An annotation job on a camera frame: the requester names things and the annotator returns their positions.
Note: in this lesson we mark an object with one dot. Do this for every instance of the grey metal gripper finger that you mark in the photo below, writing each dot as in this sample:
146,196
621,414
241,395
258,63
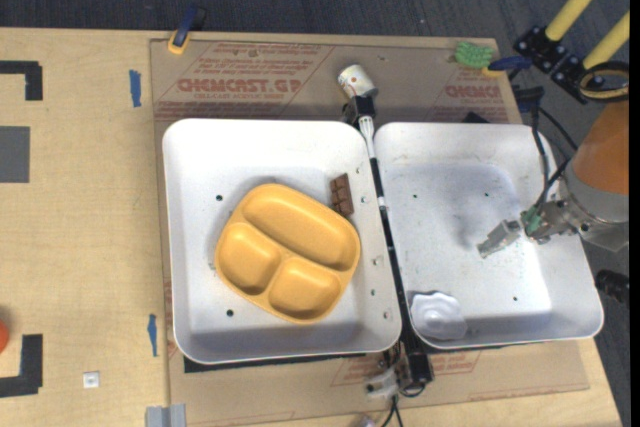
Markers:
491,247
507,227

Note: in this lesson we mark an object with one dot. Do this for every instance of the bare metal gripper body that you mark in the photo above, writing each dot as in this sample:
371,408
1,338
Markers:
555,220

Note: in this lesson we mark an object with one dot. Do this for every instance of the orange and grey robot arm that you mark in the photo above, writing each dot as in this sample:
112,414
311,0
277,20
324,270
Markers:
602,155

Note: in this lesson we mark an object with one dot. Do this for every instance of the white plastic tray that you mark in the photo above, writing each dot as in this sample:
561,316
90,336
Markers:
280,150
450,195

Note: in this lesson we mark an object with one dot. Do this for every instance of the white lumpy plastic object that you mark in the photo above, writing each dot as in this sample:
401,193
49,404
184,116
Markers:
437,316

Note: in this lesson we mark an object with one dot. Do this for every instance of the thin black and white rod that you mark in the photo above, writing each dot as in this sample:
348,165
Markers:
381,200

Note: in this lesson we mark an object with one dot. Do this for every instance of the brown chocolate bar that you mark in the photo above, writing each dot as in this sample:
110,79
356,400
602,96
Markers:
342,195

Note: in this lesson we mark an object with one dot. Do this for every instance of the green grapes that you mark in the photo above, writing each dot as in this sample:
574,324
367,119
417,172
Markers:
472,54

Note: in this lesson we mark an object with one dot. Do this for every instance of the orange divided plate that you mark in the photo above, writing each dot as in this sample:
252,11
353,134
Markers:
287,255

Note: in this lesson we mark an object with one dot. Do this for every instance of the brown cardboard board, red print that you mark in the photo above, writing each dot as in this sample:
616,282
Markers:
260,80

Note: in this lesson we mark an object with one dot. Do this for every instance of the small white square block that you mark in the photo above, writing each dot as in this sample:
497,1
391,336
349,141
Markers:
91,379

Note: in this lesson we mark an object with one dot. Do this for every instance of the orange round object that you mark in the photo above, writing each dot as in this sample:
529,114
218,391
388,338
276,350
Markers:
3,337

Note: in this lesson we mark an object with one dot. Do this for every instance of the black cylinder on white bracket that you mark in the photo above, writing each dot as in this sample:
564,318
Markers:
612,285

